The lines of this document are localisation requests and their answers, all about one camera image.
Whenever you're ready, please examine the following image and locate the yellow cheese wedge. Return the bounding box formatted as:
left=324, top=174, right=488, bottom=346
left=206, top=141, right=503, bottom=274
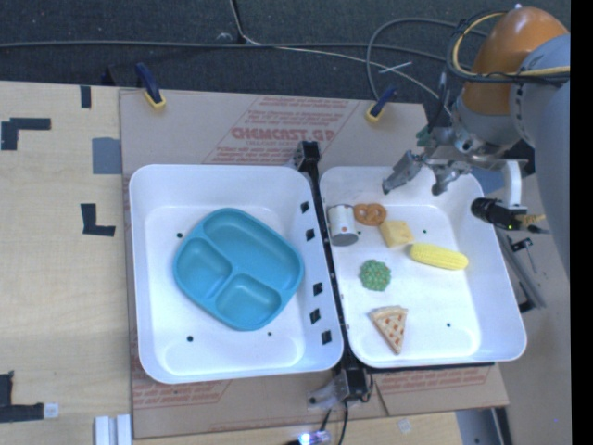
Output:
left=379, top=220, right=415, bottom=249

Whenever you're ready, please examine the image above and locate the pizza slice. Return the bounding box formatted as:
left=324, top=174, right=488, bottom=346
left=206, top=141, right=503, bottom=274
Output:
left=368, top=305, right=409, bottom=356

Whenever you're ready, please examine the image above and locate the brown cardboard board red print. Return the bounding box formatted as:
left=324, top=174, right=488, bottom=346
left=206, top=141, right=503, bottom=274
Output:
left=118, top=88, right=511, bottom=440

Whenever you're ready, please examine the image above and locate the blue divided plate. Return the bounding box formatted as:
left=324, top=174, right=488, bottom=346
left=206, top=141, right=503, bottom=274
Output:
left=172, top=207, right=306, bottom=333

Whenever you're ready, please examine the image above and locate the black cylinder on white bracket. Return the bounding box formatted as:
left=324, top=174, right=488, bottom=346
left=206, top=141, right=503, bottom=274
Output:
left=470, top=159, right=529, bottom=231

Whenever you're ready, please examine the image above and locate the white plastic tray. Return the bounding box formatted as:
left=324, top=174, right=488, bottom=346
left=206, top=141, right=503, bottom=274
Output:
left=318, top=164, right=528, bottom=370
left=128, top=163, right=346, bottom=386

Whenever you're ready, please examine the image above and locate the thin black rod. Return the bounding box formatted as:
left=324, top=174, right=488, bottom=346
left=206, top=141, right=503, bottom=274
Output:
left=309, top=167, right=359, bottom=375

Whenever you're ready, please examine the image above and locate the brown pretzel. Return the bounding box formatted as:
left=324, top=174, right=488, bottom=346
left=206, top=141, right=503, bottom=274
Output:
left=352, top=202, right=388, bottom=227

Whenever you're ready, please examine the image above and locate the black block with thin wires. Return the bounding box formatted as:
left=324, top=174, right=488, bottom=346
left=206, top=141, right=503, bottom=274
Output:
left=294, top=140, right=322, bottom=173
left=340, top=366, right=372, bottom=403

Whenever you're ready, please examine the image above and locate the green peas pile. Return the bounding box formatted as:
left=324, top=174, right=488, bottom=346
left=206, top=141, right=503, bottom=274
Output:
left=359, top=259, right=393, bottom=293

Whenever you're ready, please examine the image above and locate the yellow corn cob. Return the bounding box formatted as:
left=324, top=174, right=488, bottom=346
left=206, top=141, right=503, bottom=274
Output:
left=407, top=242, right=470, bottom=272

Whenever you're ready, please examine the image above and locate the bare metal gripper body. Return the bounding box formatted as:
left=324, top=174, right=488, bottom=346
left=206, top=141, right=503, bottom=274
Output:
left=419, top=125, right=529, bottom=173

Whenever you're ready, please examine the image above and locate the white small can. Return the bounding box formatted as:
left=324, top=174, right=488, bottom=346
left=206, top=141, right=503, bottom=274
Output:
left=326, top=203, right=360, bottom=248

